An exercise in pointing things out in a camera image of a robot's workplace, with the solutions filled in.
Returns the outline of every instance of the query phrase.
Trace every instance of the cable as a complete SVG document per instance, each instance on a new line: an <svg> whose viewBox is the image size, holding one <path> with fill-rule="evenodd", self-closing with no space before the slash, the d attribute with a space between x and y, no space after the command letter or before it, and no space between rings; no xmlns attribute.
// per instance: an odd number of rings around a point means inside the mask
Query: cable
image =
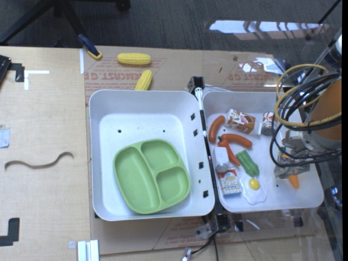
<svg viewBox="0 0 348 261"><path fill-rule="evenodd" d="M204 223L207 223L207 220L204 216L202 216L202 220ZM218 247L216 245L216 241L215 241L215 237L216 237L216 233L214 233L213 235L211 235L209 238L208 238L208 241L203 245L201 246L198 250L195 250L195 251L191 251L191 255L195 254L195 253L198 253L200 252L202 249L206 248L207 246L209 246L211 244L211 242L213 241L214 242L214 247L215 247L215 254L216 254L216 261L219 261L219 253L218 253Z"/></svg>
<svg viewBox="0 0 348 261"><path fill-rule="evenodd" d="M324 16L318 21L318 24L322 24L324 20L329 16L329 14L336 8L336 6L341 2L342 0L336 0L335 3L329 8L329 10L324 14Z"/></svg>
<svg viewBox="0 0 348 261"><path fill-rule="evenodd" d="M192 252L191 252L191 255L200 252L202 249L204 249L204 248L206 248L208 245L210 245L210 243L211 243L212 241L215 241L215 236L216 236L216 234L211 235L211 236L209 237L208 241L207 241L203 246L201 246L198 250L192 251Z"/></svg>
<svg viewBox="0 0 348 261"><path fill-rule="evenodd" d="M318 76L317 78L308 80L305 83L302 83L298 86L291 88L290 90L285 92L282 96L279 95L279 90L277 90L278 101L276 102L275 108L274 108L275 118L281 124L283 124L285 126L289 126L289 127L293 127L293 128L298 127L301 130L303 130L304 128L308 128L308 123L294 123L294 122L288 121L289 115L287 115L287 117L288 117L287 119L284 118L285 112L288 109L290 109L290 107L289 107L290 102L292 100L294 100L295 98L297 98L298 96L301 96L301 99L303 99L304 97L303 97L303 95L301 95L301 93L303 93L305 96L307 96L307 99L309 99L309 98L312 99L312 97L314 95L316 96L319 92L322 92L323 90L327 89L327 87L330 86L339 77L340 77L340 74L337 72L328 73L326 75ZM312 89L312 88L315 88L315 89L312 90L311 92L308 92L308 89L306 89L308 87L310 89ZM296 109L303 108L305 106L313 104L314 102L316 102L319 99L319 97L322 94L323 93L321 93L319 96L316 96L315 99L312 99L311 101L309 101L305 105L303 104L303 102L305 102L307 99L301 100L301 105L297 105ZM341 118L341 115L342 115L342 112L340 111L339 113L336 113L336 114L332 115L331 117L327 117L327 118L324 118L324 119L319 120L319 121L311 121L310 123L311 123L312 127L319 126L319 125L325 125L331 121L334 121L338 118Z"/></svg>
<svg viewBox="0 0 348 261"><path fill-rule="evenodd" d="M299 72L304 72L305 69L311 68L313 70L315 68L319 68L321 71L319 75L315 78L304 77L300 80L299 84L287 92L285 92L282 96L279 93L279 89L283 87L283 84L293 78L294 76L299 76ZM339 148L337 150L329 150L324 153L312 153L306 148L303 151L307 151L305 154L299 154L297 152L296 155L290 154L282 149L283 146L280 146L276 137L282 128L285 126L289 130L292 131L306 131L310 133L311 131L317 131L320 129L330 128L336 126L341 123L341 111L336 113L330 117L326 117L319 121L308 121L305 123L295 123L290 122L289 119L291 115L304 107L308 107L316 103L319 98L322 96L324 91L332 85L335 81L341 78L341 74L338 72L328 72L328 70L317 64L302 64L293 66L292 68L286 70L279 78L276 86L276 94L277 94L277 102L274 108L274 117L272 119L272 139L270 144L270 156L272 161L278 166L282 168L294 167L294 166L303 166L312 163L320 163L323 161L328 161L336 158L342 154L342 149ZM277 119L280 125L275 129L274 120ZM274 155L274 145L277 146L278 150L292 159L290 163L279 163Z"/></svg>

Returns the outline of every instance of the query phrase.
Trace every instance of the toy fried egg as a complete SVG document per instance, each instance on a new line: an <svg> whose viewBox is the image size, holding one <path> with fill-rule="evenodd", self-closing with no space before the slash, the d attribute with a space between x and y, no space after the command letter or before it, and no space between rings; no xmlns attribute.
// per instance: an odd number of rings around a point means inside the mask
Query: toy fried egg
<svg viewBox="0 0 348 261"><path fill-rule="evenodd" d="M267 198L267 191L264 184L259 178L250 177L247 173L244 173L239 179L242 186L242 194L246 201L255 205L259 202L264 202Z"/></svg>

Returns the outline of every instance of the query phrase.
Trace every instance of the wooden table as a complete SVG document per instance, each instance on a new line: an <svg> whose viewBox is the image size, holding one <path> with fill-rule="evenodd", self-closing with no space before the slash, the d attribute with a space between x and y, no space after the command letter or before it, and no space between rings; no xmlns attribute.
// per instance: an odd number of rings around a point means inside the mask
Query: wooden table
<svg viewBox="0 0 348 261"><path fill-rule="evenodd" d="M10 146L0 149L0 236L20 218L19 241L0 247L0 260L76 260L74 241L91 239L85 81L79 49L0 47L22 63L29 90L9 71L0 87L0 125L10 128ZM31 169L21 160L49 168ZM321 220L316 235L218 245L220 260L334 260ZM182 248L101 256L101 260L179 260ZM214 246L192 259L215 260Z"/></svg>

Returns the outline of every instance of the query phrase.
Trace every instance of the chair wheel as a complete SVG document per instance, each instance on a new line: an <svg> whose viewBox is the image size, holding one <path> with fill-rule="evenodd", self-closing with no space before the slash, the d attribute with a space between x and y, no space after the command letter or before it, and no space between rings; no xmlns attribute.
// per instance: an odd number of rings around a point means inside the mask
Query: chair wheel
<svg viewBox="0 0 348 261"><path fill-rule="evenodd" d="M119 11L126 11L131 7L130 4L131 4L130 1L118 2L116 3L116 6Z"/></svg>

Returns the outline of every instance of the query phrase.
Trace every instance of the gray carpet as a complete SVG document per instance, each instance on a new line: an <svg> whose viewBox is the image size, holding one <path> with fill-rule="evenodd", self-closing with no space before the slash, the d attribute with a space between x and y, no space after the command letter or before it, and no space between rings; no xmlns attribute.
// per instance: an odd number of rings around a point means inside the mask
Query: gray carpet
<svg viewBox="0 0 348 261"><path fill-rule="evenodd" d="M0 34L39 0L0 0ZM266 52L294 63L314 62L342 24L342 2L324 20L325 34L304 38L240 40L209 30L215 20L318 23L337 0L130 0L115 4L72 2L95 45ZM12 46L53 47L62 38L81 47L65 17L50 10L8 41Z"/></svg>

